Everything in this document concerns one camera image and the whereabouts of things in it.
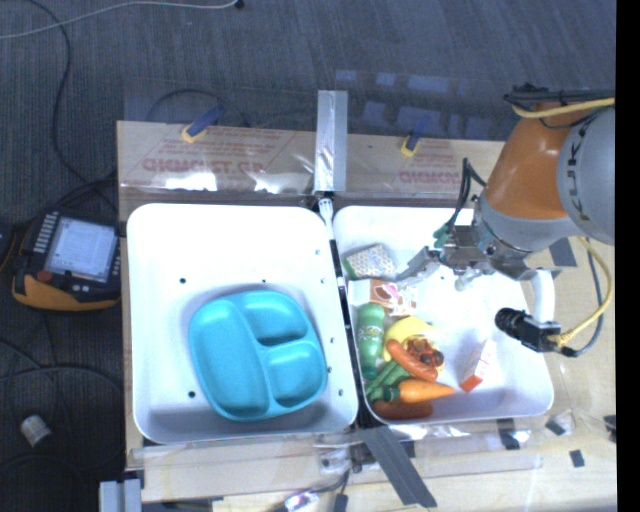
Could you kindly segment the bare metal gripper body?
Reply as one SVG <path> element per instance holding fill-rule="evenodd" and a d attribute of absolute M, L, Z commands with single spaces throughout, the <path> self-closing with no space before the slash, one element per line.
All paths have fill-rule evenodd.
<path fill-rule="evenodd" d="M 531 269 L 526 264 L 530 253 L 505 243 L 485 225 L 454 226 L 439 262 L 458 274 L 503 274 L 514 280 L 528 280 Z"/>

